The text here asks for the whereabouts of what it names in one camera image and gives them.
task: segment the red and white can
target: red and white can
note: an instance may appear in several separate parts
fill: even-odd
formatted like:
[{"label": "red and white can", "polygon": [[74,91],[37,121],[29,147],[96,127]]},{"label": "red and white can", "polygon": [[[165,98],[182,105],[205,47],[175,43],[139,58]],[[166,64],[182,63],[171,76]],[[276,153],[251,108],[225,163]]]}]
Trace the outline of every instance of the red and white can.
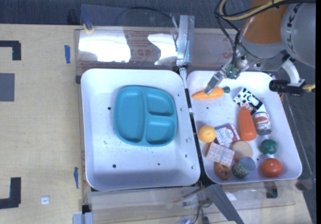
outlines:
[{"label": "red and white can", "polygon": [[272,132],[269,114],[259,111],[253,115],[256,133],[260,136],[268,135]]}]

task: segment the white tray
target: white tray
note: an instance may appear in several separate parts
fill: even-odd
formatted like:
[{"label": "white tray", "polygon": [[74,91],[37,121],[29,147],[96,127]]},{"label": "white tray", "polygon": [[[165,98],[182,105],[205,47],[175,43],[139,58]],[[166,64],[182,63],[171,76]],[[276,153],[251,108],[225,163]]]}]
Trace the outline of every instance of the white tray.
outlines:
[{"label": "white tray", "polygon": [[[119,90],[144,85],[169,93],[176,104],[178,129],[166,146],[129,145],[113,126]],[[91,187],[120,190],[188,186],[200,177],[200,166],[183,81],[168,70],[90,69],[81,78],[86,177]]]},{"label": "white tray", "polygon": [[[192,96],[194,93],[205,88],[215,71],[193,71],[188,75],[187,83]],[[196,128],[199,130],[203,125],[217,127],[226,123],[231,123],[239,132],[238,112],[241,109],[233,98],[237,93],[246,87],[259,100],[261,100],[269,113],[272,133],[267,136],[258,136],[249,144],[253,149],[253,160],[256,162],[256,169],[244,179],[236,178],[232,173],[228,180],[221,180],[214,172],[214,162],[205,158],[207,143],[200,141],[203,162],[207,176],[219,184],[233,184],[244,182],[258,182],[268,180],[290,180],[296,179],[302,172],[302,164],[295,146],[293,136],[283,109],[282,102],[276,92],[269,90],[271,77],[262,72],[243,72],[236,80],[224,79],[220,87],[228,86],[230,93],[224,93],[220,98],[214,99],[192,99],[192,108]],[[277,142],[277,152],[274,155],[263,155],[259,151],[259,146],[263,139],[271,138]],[[260,164],[266,158],[278,159],[283,170],[276,178],[268,178],[260,171]]]}]

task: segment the wooden table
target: wooden table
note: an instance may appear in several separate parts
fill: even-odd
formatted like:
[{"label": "wooden table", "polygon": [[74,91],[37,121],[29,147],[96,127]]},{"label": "wooden table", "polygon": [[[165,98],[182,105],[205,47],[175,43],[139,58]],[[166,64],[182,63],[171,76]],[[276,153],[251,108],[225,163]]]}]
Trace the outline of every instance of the wooden table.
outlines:
[{"label": "wooden table", "polygon": [[[9,198],[10,181],[21,178],[19,207],[0,209],[0,223],[72,223],[83,202],[78,85],[75,82],[75,30],[78,26],[0,25],[0,40],[19,41],[21,60],[0,47],[0,73],[14,73],[14,101],[0,101],[0,198]],[[66,62],[65,45],[70,47]],[[78,169],[77,188],[74,177]],[[242,209],[245,223],[311,223],[300,191],[290,203]],[[49,203],[42,204],[48,196]],[[227,222],[215,209],[211,223]],[[175,223],[177,218],[132,223]]]}]

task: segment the orange bottle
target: orange bottle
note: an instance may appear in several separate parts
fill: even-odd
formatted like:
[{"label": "orange bottle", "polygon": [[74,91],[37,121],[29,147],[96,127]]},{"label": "orange bottle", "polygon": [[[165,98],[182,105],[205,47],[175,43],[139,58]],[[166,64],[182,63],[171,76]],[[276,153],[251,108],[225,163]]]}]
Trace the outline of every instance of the orange bottle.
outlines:
[{"label": "orange bottle", "polygon": [[251,112],[244,108],[239,112],[239,131],[244,141],[251,141],[257,136]]}]

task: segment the gray square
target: gray square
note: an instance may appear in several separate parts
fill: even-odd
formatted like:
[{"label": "gray square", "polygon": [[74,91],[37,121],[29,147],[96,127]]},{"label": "gray square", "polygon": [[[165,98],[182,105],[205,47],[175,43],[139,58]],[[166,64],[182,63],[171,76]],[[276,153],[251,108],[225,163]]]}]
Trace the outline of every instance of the gray square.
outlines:
[{"label": "gray square", "polygon": [[0,101],[15,101],[14,73],[0,73]]}]

